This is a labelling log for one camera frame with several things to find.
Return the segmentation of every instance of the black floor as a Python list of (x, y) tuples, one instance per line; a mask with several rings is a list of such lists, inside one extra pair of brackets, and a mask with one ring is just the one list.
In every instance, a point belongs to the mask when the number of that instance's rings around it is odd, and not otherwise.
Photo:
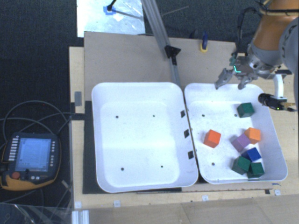
[[(257, 7), (254, 0), (157, 0), (157, 4), (162, 14), (189, 6), (163, 17), (170, 37), (188, 38), (197, 28), (200, 33), (205, 30), (211, 40), (230, 42), (236, 39), (240, 11)], [(47, 101), (63, 112), (70, 111), (68, 48), (83, 46), (84, 42), (77, 38), (76, 9), (76, 0), (0, 0), (0, 119), (14, 105), (27, 100)], [(243, 49), (257, 24), (258, 16), (250, 14), (245, 18)], [(146, 32), (151, 33), (147, 22), (145, 25)], [(51, 112), (40, 105), (26, 105), (14, 115), (39, 118)], [(62, 123), (55, 118), (49, 126), (55, 130)], [(23, 125), (27, 123), (10, 122), (7, 136)], [(60, 138), (62, 166), (57, 181), (43, 188), (44, 202), (41, 191), (37, 190), (13, 203), (52, 207), (68, 204), (70, 193), (61, 183), (64, 180), (70, 184), (68, 128)], [(0, 145), (3, 142), (0, 134)], [(22, 194), (0, 190), (0, 202)]]

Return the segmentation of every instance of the blue cube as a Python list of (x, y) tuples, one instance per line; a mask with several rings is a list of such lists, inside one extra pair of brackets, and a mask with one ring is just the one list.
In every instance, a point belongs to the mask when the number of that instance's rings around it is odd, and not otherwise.
[(258, 152), (258, 150), (256, 149), (256, 147), (249, 149), (247, 151), (245, 151), (242, 154), (242, 157), (244, 157), (245, 159), (249, 159), (250, 161), (255, 161), (261, 158), (260, 153)]

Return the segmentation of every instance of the black clamp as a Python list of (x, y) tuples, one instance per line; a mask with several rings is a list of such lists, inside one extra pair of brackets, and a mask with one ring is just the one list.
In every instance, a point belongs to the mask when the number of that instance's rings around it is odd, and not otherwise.
[(171, 57), (171, 61), (173, 65), (177, 65), (177, 54), (181, 51), (180, 48), (172, 47), (170, 45), (165, 46), (165, 52), (168, 58)]

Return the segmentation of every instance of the blue screen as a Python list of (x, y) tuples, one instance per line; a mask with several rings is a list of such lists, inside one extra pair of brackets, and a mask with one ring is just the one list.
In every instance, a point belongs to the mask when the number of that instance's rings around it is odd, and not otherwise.
[(50, 146), (51, 139), (21, 138), (15, 170), (47, 172)]

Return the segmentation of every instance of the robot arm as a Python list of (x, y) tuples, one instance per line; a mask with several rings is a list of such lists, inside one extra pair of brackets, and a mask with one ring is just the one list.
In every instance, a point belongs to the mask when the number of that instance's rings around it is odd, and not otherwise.
[[(276, 110), (286, 110), (292, 104), (283, 97), (282, 79), (294, 73), (294, 93), (298, 107), (298, 8), (299, 0), (261, 0), (263, 14), (246, 56), (231, 58), (232, 70), (223, 69), (215, 83), (216, 89), (226, 84), (233, 75), (243, 89), (247, 83), (262, 77), (273, 79), (275, 95), (259, 97), (264, 105)], [(289, 70), (276, 70), (284, 63)]]

